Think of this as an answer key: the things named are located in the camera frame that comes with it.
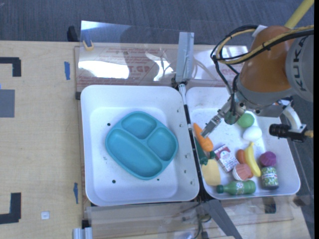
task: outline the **gray carpet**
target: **gray carpet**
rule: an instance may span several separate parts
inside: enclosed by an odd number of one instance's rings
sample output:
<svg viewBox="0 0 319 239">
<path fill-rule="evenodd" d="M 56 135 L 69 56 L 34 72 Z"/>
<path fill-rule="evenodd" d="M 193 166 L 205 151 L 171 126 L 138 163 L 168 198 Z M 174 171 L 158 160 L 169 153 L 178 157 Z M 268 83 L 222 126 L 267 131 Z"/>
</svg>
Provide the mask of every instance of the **gray carpet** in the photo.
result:
<svg viewBox="0 0 319 239">
<path fill-rule="evenodd" d="M 303 0 L 0 0 L 0 40 L 67 41 L 81 20 L 192 31 L 195 43 L 216 44 L 244 24 L 284 25 Z M 314 6 L 297 26 L 314 24 Z M 232 44 L 250 46 L 251 39 Z M 295 97 L 295 109 L 309 129 L 313 104 Z M 299 195 L 314 238 L 314 142 L 292 143 L 302 181 Z"/>
</svg>

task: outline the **toy banana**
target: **toy banana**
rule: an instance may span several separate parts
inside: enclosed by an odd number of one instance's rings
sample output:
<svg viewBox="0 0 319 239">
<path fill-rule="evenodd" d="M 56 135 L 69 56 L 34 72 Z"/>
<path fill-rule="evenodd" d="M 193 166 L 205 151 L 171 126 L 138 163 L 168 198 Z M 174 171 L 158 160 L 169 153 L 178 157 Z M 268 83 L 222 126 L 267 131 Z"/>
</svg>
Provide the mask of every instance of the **toy banana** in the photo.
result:
<svg viewBox="0 0 319 239">
<path fill-rule="evenodd" d="M 261 171 L 255 159 L 253 145 L 254 143 L 251 142 L 249 146 L 245 149 L 245 161 L 249 165 L 253 174 L 257 177 L 260 177 Z"/>
</svg>

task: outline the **wooden table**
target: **wooden table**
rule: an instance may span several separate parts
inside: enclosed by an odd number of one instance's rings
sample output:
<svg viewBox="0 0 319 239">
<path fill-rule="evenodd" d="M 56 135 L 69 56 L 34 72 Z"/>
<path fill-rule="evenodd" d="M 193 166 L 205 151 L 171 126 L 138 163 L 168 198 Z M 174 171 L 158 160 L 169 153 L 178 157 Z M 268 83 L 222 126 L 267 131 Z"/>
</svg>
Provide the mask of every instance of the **wooden table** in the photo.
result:
<svg viewBox="0 0 319 239">
<path fill-rule="evenodd" d="M 11 64 L 0 64 L 1 90 L 15 90 L 14 117 L 0 118 L 1 215 L 12 211 L 11 193 L 21 193 L 21 217 L 18 222 L 0 224 L 0 238 L 72 238 L 72 230 L 81 227 L 84 210 L 74 54 L 78 45 L 0 41 L 0 57 L 21 60 L 21 77 L 12 76 Z M 234 208 L 223 205 L 243 238 L 310 238 L 301 209 L 293 204 L 285 205 L 290 219 L 269 222 L 273 220 L 264 217 L 257 224 L 240 223 Z M 227 238 L 213 221 L 207 226 L 211 238 Z"/>
</svg>

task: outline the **white egg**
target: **white egg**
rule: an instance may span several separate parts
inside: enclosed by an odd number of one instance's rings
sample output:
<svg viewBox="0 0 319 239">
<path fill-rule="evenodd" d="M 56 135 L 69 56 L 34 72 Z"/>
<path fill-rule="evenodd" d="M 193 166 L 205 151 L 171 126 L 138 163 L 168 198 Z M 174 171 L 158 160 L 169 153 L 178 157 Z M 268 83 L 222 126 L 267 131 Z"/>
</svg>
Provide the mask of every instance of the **white egg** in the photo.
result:
<svg viewBox="0 0 319 239">
<path fill-rule="evenodd" d="M 261 129 L 255 125 L 252 125 L 244 131 L 243 138 L 247 141 L 254 142 L 261 138 L 262 135 L 263 132 L 261 131 Z"/>
</svg>

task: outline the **orange toy food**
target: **orange toy food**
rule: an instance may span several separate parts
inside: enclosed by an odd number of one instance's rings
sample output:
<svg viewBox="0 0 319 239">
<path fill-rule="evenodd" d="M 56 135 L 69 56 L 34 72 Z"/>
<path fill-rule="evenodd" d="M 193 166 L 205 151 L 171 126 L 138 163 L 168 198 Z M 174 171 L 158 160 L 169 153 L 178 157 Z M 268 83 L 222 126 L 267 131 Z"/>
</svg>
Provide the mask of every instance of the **orange toy food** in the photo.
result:
<svg viewBox="0 0 319 239">
<path fill-rule="evenodd" d="M 195 130 L 196 138 L 201 148 L 204 151 L 211 152 L 214 148 L 212 141 L 209 139 L 209 137 L 204 138 L 203 136 L 200 135 L 200 132 L 202 132 L 202 129 L 199 127 L 198 124 L 194 123 L 193 126 Z"/>
<path fill-rule="evenodd" d="M 243 149 L 239 149 L 236 153 L 236 158 L 240 164 L 246 164 L 245 160 L 245 151 Z M 253 172 L 251 172 L 250 176 L 248 177 L 249 179 L 254 176 Z"/>
</svg>

